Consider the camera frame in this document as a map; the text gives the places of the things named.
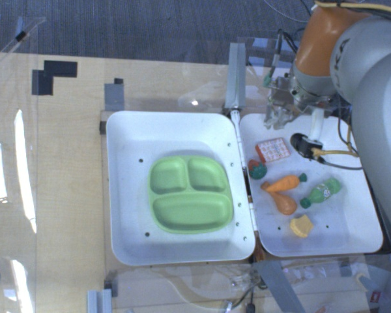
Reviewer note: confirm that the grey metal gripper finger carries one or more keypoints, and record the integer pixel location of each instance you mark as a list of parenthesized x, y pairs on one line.
[(286, 115), (271, 117)]

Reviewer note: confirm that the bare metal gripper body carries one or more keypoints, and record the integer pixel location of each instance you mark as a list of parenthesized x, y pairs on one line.
[(285, 91)]

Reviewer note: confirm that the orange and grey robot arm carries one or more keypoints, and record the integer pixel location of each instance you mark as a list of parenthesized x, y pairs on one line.
[(371, 86)]

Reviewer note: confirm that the thin black and white rod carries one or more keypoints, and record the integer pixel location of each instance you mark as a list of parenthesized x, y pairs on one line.
[(235, 117)]

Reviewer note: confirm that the red and green strawberry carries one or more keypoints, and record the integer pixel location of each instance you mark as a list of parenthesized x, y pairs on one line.
[(258, 171)]

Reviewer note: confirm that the orange carrot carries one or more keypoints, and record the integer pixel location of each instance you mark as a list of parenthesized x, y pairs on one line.
[(285, 183)]

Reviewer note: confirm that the green bottle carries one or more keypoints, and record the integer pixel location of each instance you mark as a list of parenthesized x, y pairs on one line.
[(322, 191)]

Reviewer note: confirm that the orange-brown chicken drumstick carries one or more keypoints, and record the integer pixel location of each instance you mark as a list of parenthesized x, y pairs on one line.
[(285, 204)]

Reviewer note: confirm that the yellow bread piece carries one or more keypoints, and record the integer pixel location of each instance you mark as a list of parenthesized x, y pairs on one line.
[(301, 226)]

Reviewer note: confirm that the green divided plate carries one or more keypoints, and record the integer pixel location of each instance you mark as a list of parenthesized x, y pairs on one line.
[(190, 207)]

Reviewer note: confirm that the white plastic tray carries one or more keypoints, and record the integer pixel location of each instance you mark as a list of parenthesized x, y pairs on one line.
[(130, 181), (342, 227)]

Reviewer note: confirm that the black cylinder on white bracket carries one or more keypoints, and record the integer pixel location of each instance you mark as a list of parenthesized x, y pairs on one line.
[(304, 145)]

